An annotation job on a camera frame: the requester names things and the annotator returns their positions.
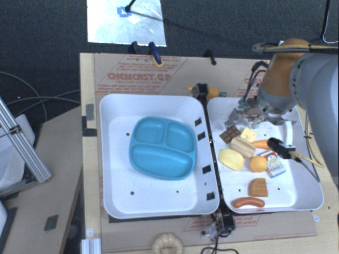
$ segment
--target blue clamp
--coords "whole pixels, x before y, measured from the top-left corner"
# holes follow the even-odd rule
[[[153,62],[158,67],[161,68],[164,65],[164,62],[161,59],[160,53],[158,51],[158,48],[155,46],[154,42],[150,42],[148,44],[149,47],[149,54],[153,55]]]
[[[125,7],[124,6],[119,6],[117,7],[117,13],[120,17],[124,18],[124,17],[128,17],[128,16],[132,16],[131,12],[126,12],[125,11]]]

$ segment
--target sausage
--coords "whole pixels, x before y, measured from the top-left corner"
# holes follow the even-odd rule
[[[244,205],[254,205],[257,207],[264,207],[265,202],[262,199],[256,197],[241,197],[233,201],[234,208],[240,208]]]

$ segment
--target hot dog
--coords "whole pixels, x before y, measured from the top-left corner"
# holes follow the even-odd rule
[[[240,208],[241,206],[244,205],[254,205],[257,207],[264,207],[265,202],[256,197],[241,197],[233,201],[234,208]]]

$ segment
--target blue divided plate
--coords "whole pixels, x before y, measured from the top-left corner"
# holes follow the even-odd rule
[[[181,180],[193,171],[196,155],[194,132],[183,123],[150,116],[134,127],[129,160],[141,173]]]

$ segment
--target dark floor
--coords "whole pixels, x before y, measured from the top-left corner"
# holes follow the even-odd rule
[[[161,54],[199,57],[211,49],[216,57],[264,58],[251,51],[252,45],[319,38],[326,0],[161,0],[161,4],[167,42],[159,49]],[[326,33],[330,41],[338,38],[338,8],[338,0],[331,0]],[[22,78],[41,96],[79,90],[79,53],[127,53],[127,46],[87,42],[86,10],[86,0],[0,0],[0,71]],[[13,76],[0,74],[5,103],[35,96]],[[79,92],[68,98],[79,101]],[[17,114],[33,103],[8,106]],[[47,117],[77,105],[46,102]],[[45,120],[42,106],[25,114],[38,132]]]

